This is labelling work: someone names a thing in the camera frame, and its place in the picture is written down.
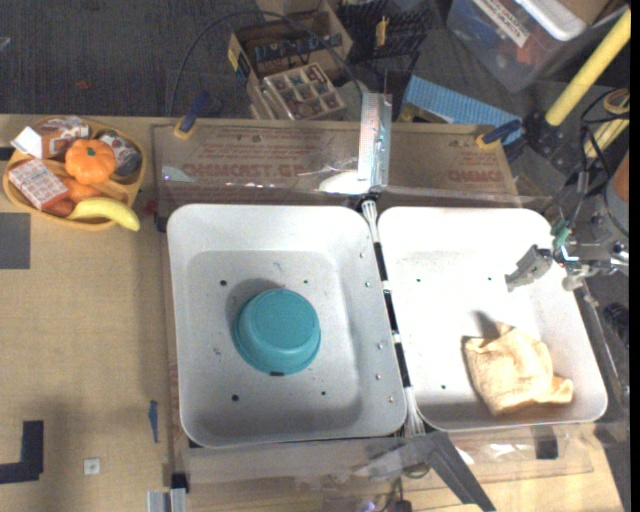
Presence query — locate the yellow cloth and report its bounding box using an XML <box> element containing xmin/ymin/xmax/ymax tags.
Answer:
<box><xmin>461</xmin><ymin>320</ymin><xmax>576</xmax><ymax>418</ymax></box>

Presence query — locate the orange pumpkin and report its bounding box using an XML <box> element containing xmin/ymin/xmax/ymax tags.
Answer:
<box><xmin>64</xmin><ymin>138</ymin><xmax>118</xmax><ymax>186</ymax></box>

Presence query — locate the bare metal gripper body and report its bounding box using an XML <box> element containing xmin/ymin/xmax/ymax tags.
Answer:
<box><xmin>549</xmin><ymin>237</ymin><xmax>631</xmax><ymax>277</ymax></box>

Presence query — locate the orange carrot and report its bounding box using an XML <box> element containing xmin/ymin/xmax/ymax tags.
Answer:
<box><xmin>46</xmin><ymin>176</ymin><xmax>104</xmax><ymax>218</ymax></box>

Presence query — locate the white and orange carton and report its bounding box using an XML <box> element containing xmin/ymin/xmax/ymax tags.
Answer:
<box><xmin>9</xmin><ymin>116</ymin><xmax>92</xmax><ymax>160</ymax></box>

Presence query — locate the small can with red print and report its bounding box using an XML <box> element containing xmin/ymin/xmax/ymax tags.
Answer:
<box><xmin>96</xmin><ymin>130</ymin><xmax>144</xmax><ymax>178</ymax></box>

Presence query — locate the yellow banana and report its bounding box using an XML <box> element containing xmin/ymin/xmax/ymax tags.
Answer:
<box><xmin>66</xmin><ymin>196</ymin><xmax>142</xmax><ymax>233</ymax></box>

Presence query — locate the orange divided plate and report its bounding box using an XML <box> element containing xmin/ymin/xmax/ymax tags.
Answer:
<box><xmin>2</xmin><ymin>115</ymin><xmax>148</xmax><ymax>232</ymax></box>

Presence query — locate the white packet with red print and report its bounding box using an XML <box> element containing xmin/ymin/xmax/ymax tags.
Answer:
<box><xmin>6</xmin><ymin>158</ymin><xmax>71</xmax><ymax>212</ymax></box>

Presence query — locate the thin black and white rod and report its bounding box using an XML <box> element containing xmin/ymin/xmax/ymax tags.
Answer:
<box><xmin>360</xmin><ymin>197</ymin><xmax>427</xmax><ymax>437</ymax></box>

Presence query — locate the white plastic tray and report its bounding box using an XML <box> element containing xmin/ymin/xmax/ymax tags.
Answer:
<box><xmin>165</xmin><ymin>202</ymin><xmax>409</xmax><ymax>449</ymax></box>
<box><xmin>376</xmin><ymin>205</ymin><xmax>610</xmax><ymax>434</ymax></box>

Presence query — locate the teal bowl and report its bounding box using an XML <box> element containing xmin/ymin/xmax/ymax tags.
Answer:
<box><xmin>230</xmin><ymin>287</ymin><xmax>323</xmax><ymax>378</ymax></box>

